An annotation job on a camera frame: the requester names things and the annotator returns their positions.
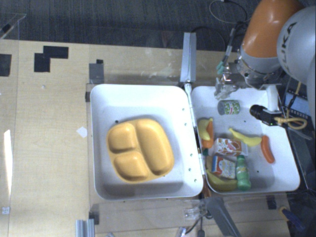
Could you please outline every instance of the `wooden surface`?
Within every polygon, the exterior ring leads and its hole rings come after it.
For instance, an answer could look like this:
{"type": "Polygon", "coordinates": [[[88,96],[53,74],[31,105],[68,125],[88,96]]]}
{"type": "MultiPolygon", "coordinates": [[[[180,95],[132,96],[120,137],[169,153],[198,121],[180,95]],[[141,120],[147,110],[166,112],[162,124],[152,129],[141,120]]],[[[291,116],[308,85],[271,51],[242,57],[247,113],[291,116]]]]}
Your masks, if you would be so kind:
{"type": "MultiPolygon", "coordinates": [[[[221,52],[199,51],[197,78],[213,83],[215,67],[222,55],[221,52]]],[[[96,59],[104,60],[106,82],[126,83],[134,79],[156,83],[164,79],[173,84],[180,75],[182,51],[19,42],[10,237],[73,237],[75,221],[88,218],[88,143],[87,138],[82,138],[76,130],[82,126],[87,128],[85,87],[88,64],[95,63],[96,59]],[[34,73],[34,53],[42,53],[44,45],[68,46],[69,58],[51,59],[50,73],[34,73]]],[[[287,203],[284,196],[278,199],[277,206],[287,203]]],[[[265,198],[254,201],[226,201],[242,235],[263,236],[264,231],[264,236],[289,236],[287,224],[276,210],[267,209],[265,198]],[[239,208],[241,204],[248,204],[248,207],[239,208]]],[[[117,213],[115,206],[106,209],[112,215],[117,213]]],[[[136,212],[133,207],[127,210],[136,217],[133,220],[140,221],[145,215],[142,210],[146,211],[146,208],[136,212]]],[[[183,217],[179,211],[183,212],[183,209],[170,208],[170,218],[183,217]]],[[[155,215],[150,221],[160,219],[157,212],[148,214],[150,217],[155,215]]],[[[110,218],[109,222],[117,230],[126,226],[126,222],[118,217],[110,218]]],[[[192,221],[183,223],[189,226],[192,221]]],[[[207,237],[221,236],[214,220],[204,222],[204,225],[207,237]]],[[[107,231],[111,229],[105,229],[104,234],[97,236],[104,237],[107,231]]],[[[124,229],[124,232],[115,232],[115,236],[174,237],[176,231],[177,228],[132,232],[124,229]]]]}

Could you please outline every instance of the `can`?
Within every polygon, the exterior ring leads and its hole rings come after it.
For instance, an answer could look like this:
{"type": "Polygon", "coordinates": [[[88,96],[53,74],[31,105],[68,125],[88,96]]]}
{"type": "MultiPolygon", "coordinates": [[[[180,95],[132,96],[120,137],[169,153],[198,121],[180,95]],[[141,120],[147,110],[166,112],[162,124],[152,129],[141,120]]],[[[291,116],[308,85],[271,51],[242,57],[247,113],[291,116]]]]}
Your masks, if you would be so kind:
{"type": "Polygon", "coordinates": [[[238,114],[240,105],[237,100],[222,100],[218,102],[217,110],[220,115],[238,114]]]}

